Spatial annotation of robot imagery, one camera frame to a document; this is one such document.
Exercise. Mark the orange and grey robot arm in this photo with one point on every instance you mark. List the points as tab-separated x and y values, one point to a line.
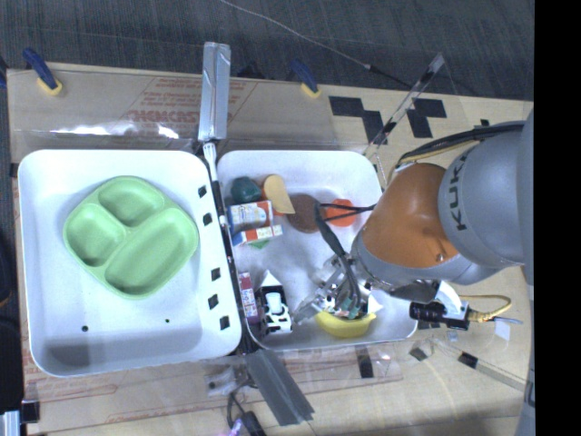
490	198

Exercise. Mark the purple and white carton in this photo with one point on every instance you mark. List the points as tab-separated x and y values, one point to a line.
247	295

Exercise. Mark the orange carrot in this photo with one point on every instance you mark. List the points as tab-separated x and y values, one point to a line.
341	216

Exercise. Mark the yellow banana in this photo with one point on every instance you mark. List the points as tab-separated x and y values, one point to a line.
342	327

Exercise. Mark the brown biscuit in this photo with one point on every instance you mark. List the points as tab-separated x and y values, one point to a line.
301	216

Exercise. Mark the yellow pizza slice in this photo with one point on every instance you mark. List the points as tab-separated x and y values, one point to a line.
280	195

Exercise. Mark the dark green broccoli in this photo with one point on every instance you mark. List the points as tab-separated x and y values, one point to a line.
245	191

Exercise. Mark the green divided plate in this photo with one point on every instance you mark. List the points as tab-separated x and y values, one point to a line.
150	252

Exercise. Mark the brown cardboard board red print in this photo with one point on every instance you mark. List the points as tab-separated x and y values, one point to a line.
91	102

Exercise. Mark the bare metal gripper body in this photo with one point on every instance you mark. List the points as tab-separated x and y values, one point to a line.
339	274

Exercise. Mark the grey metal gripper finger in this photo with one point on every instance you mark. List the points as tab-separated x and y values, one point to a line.
309	309
327	303

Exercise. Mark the orange and white carton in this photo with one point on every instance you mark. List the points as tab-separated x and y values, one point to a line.
256	234

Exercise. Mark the white plastic tray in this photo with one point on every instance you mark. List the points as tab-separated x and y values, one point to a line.
54	289
327	171

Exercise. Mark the black cylinder on white bracket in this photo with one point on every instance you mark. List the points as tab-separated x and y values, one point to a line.
436	310

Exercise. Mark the black and white milk carton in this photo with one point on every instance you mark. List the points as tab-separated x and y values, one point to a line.
274	307

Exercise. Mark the white blue orange carton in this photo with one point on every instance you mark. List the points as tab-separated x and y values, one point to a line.
249	216

